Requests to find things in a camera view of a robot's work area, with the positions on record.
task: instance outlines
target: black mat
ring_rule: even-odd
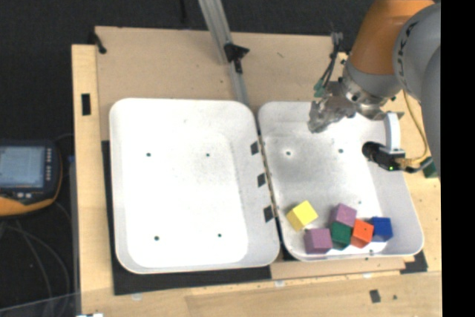
[[[168,290],[173,288],[247,283],[250,281],[261,281],[271,278],[269,266],[248,269],[224,269],[216,271],[163,273],[153,275],[138,275],[126,270],[117,260],[115,255],[114,219],[112,214],[111,194],[111,156],[110,143],[108,141],[102,142],[102,157],[104,162],[105,193],[111,243],[111,265],[114,277],[114,293],[116,295],[149,292],[154,290]]]

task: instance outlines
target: blue cube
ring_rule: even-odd
[[[374,226],[373,242],[386,242],[393,237],[391,219],[385,217],[373,217],[371,224]]]

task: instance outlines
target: white tray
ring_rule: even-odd
[[[110,137],[115,245],[126,269],[190,272],[275,260],[280,242],[264,212],[272,202],[245,105],[123,99],[111,109]]]
[[[381,169],[361,153],[368,140],[386,143],[384,123],[357,114],[311,134],[309,110],[309,102],[271,102],[258,113],[278,220],[290,254],[314,261],[419,252],[424,238],[403,173]],[[394,236],[363,249],[348,246],[325,255],[306,254],[304,230],[296,232],[286,219],[287,212],[304,200],[318,213],[307,228],[329,227],[331,209],[344,203],[356,209],[357,218],[391,218]]]

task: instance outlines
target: green object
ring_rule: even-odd
[[[333,248],[344,249],[350,245],[352,228],[339,222],[333,222],[330,227]]]
[[[428,157],[427,159],[422,161],[421,165],[423,166],[429,160],[432,160],[432,157]],[[435,177],[437,177],[436,166],[434,165],[433,162],[430,163],[428,166],[426,166],[424,169],[422,169],[422,171],[424,172],[425,178],[435,178]]]
[[[313,86],[313,90],[315,90],[315,93],[313,96],[315,98],[321,98],[325,94],[325,88],[323,86],[324,81],[322,79],[319,79],[318,82]]]

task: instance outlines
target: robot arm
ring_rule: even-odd
[[[440,35],[440,3],[375,0],[342,77],[338,82],[317,84],[315,96],[321,100],[312,102],[309,130],[324,131],[356,112],[383,120],[387,113],[381,107],[402,89],[421,104],[427,141],[440,176]],[[404,169],[409,162],[397,157],[397,163]]]

